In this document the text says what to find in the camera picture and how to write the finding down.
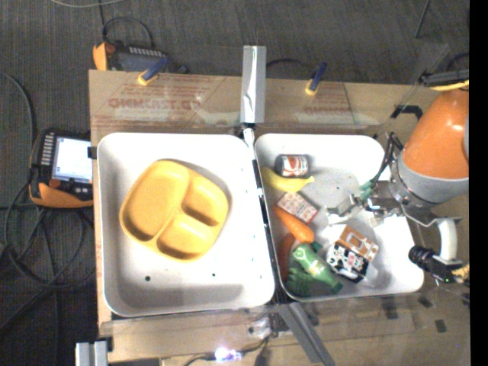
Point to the orange sausage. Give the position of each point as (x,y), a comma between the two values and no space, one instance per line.
(285,254)

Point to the brown cardboard board, red print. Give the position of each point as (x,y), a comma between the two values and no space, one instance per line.
(171,101)

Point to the orange and white can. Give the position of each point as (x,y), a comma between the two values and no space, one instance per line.
(292,165)

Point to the yellow divided plate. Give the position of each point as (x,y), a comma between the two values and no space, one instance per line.
(171,208)

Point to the orange and white carton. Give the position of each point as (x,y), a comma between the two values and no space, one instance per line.
(360,242)

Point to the green broccoli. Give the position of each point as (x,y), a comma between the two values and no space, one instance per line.
(301,284)

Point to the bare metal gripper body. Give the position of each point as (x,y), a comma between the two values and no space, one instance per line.
(394,202)

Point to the white plastic tray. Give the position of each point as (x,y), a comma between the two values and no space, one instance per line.
(183,288)
(343,158)

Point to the green plastic bottle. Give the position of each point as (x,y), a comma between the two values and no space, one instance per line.
(314,265)

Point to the black and white carton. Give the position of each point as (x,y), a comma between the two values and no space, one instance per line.
(347,262)

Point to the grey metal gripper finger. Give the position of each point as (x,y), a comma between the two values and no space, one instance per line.
(341,206)
(377,220)

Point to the orange carrot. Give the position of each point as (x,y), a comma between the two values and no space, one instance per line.
(295,225)

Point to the red and white carton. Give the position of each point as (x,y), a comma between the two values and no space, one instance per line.
(297,206)

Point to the yellow banana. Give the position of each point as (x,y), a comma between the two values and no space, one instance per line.
(284,183)

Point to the black cylinder on white bracket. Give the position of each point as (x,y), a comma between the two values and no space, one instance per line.
(447,238)

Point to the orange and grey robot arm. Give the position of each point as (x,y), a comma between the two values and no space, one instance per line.
(438,143)

